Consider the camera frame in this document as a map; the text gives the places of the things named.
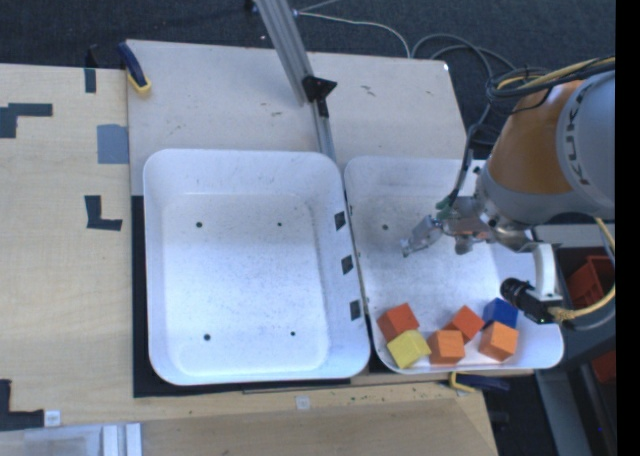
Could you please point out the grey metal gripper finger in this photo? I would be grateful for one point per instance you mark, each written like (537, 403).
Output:
(422, 236)
(466, 243)

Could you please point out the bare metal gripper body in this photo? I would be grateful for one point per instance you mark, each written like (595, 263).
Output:
(470, 221)

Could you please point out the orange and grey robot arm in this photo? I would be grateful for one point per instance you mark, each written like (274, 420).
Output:
(540, 154)

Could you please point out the white plastic tray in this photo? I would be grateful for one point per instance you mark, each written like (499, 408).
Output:
(430, 274)
(245, 269)

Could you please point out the blue cube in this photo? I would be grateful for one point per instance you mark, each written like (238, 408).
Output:
(500, 312)

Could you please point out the orange cube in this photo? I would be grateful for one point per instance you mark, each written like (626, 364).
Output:
(446, 347)
(466, 322)
(498, 341)

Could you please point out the red-orange cube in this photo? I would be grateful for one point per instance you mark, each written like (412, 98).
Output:
(397, 320)

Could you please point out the yellow cube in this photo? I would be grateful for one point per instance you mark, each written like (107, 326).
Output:
(408, 349)

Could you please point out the orange plastic crate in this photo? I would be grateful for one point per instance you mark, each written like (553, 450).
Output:
(592, 281)

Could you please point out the black cylinder on white bracket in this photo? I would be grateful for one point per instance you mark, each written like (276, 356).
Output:
(522, 294)

